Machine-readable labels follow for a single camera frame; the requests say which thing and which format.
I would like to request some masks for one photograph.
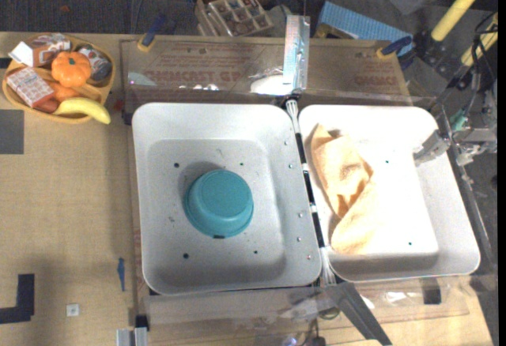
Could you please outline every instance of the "teal bowl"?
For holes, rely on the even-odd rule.
[[[238,174],[217,169],[191,184],[184,197],[184,212],[202,234],[230,238],[250,224],[253,196]]]

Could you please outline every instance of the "metal bracket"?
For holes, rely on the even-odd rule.
[[[116,330],[116,346],[148,346],[148,329]]]
[[[285,62],[283,83],[293,89],[308,85],[310,17],[288,15],[286,18]]]
[[[434,160],[443,155],[450,148],[450,145],[450,137],[442,136],[438,130],[435,130],[422,144],[423,148],[414,153],[414,163],[418,166],[428,160]]]
[[[383,346],[392,345],[353,283],[344,282],[329,287],[327,294],[365,339],[376,339]]]

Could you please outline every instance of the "fruit bowl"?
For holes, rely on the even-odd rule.
[[[50,33],[40,33],[35,36],[30,37],[27,39],[27,42],[30,42],[33,39],[36,39],[38,36],[44,35],[44,34],[50,34]],[[115,73],[116,73],[116,65],[114,59],[109,55],[109,53],[106,52],[103,48],[100,48],[96,46],[93,43],[90,43],[88,41],[85,41],[83,39],[78,39],[77,37],[64,35],[67,39],[70,40],[70,50],[71,51],[77,51],[84,45],[91,45],[94,50],[99,51],[111,64],[111,72],[109,75],[103,79],[102,81],[94,81],[91,78],[88,79],[88,82],[81,86],[80,88],[74,88],[76,92],[78,92],[82,97],[95,100],[97,103],[100,103],[102,105],[105,104],[105,101],[108,98],[109,92],[111,91],[112,84],[114,83],[115,79]],[[36,115],[39,115],[44,118],[48,118],[50,120],[56,121],[56,122],[64,122],[67,124],[78,124],[82,122],[87,122],[90,119],[92,119],[89,115],[83,115],[83,114],[67,114],[67,115],[53,115],[50,113],[45,113],[40,110],[36,110],[34,108],[31,108],[29,105],[27,105],[22,98],[19,97],[18,94],[15,93],[15,91],[7,85],[6,78],[19,70],[20,68],[25,68],[26,65],[19,63],[17,61],[12,60],[9,64],[9,67],[6,70],[6,74],[2,81],[2,90],[4,94],[6,95],[7,100],[15,107],[20,108],[21,110],[27,111],[29,113],[33,113]],[[36,67],[34,70],[37,72],[37,74],[42,77],[45,81],[56,81],[51,76],[51,64],[41,67]]]

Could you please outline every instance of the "wooden countertop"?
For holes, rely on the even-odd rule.
[[[31,34],[0,32],[0,58]],[[106,48],[118,65],[119,43],[130,39],[76,36]],[[32,320],[0,325],[0,344],[114,345],[117,329],[132,328],[137,292],[128,153],[131,131],[121,112],[113,110],[122,97],[117,75],[108,101],[112,118],[108,126],[93,120],[59,124],[25,114],[24,154],[0,155],[0,308],[16,304],[18,274],[36,277]],[[3,94],[0,109],[13,109]],[[126,265],[125,291],[116,272],[119,258]],[[462,295],[467,313],[382,323],[382,327],[399,345],[491,345],[478,298],[472,291],[462,291]],[[66,305],[71,303],[79,304],[79,316],[66,316]],[[326,329],[326,325],[322,323],[320,332],[327,344],[378,344],[363,340],[353,327]],[[170,339],[170,334],[155,329],[149,334],[150,345],[238,344],[237,339],[200,338],[186,343]],[[254,342],[242,339],[240,344]]]

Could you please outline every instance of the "toy food package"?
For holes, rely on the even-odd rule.
[[[43,66],[51,62],[60,51],[70,50],[70,40],[63,34],[51,33],[37,36],[28,42],[21,41],[9,56],[27,66]]]
[[[32,68],[23,68],[7,77],[7,85],[30,107],[49,100],[55,91]]]

